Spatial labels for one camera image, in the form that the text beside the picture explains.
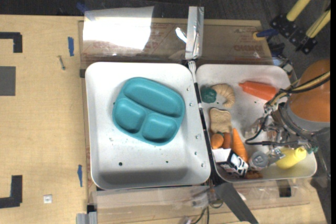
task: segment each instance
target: red object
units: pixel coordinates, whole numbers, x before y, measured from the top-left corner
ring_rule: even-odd
[[[266,101],[271,100],[277,93],[277,89],[275,87],[260,82],[246,81],[244,83],[239,83],[239,86],[242,87],[244,92],[262,98]]]

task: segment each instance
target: blue object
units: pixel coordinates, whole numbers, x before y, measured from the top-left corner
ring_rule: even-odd
[[[75,50],[75,47],[73,43],[74,43],[74,39],[72,37],[68,37],[68,48],[69,48],[70,56],[74,56],[73,51]]]
[[[146,78],[129,79],[114,103],[112,118],[118,130],[153,145],[174,139],[185,112],[174,90]]]
[[[269,36],[276,36],[277,34],[279,34],[279,32],[271,28],[271,29],[267,29],[267,30],[257,33],[256,36],[257,37],[269,37]]]
[[[77,175],[79,178],[80,187],[82,187],[83,186],[83,172],[82,172],[82,166],[80,164],[78,165]]]

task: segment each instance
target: screw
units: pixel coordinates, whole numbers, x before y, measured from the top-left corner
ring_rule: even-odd
[[[65,66],[63,64],[62,57],[59,55],[59,56],[57,56],[57,58],[58,58],[59,62],[61,63],[62,69],[65,70]]]

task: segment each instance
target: croissant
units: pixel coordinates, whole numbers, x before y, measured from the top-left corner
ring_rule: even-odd
[[[223,106],[230,108],[236,101],[235,93],[233,88],[228,84],[217,84],[211,87],[213,90],[226,98],[226,102],[223,103]]]

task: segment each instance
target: orange carrot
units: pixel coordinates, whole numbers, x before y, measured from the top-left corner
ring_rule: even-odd
[[[222,148],[228,149],[231,148],[231,134],[230,133],[224,133],[224,142],[222,144]]]
[[[221,132],[213,134],[210,138],[211,147],[213,150],[220,148],[223,144],[224,137]]]
[[[244,161],[248,161],[247,151],[236,128],[232,129],[232,150]]]
[[[239,83],[239,86],[242,87],[244,92],[262,98],[266,101],[271,100],[277,93],[277,89],[275,87],[260,82],[246,81],[244,83]]]

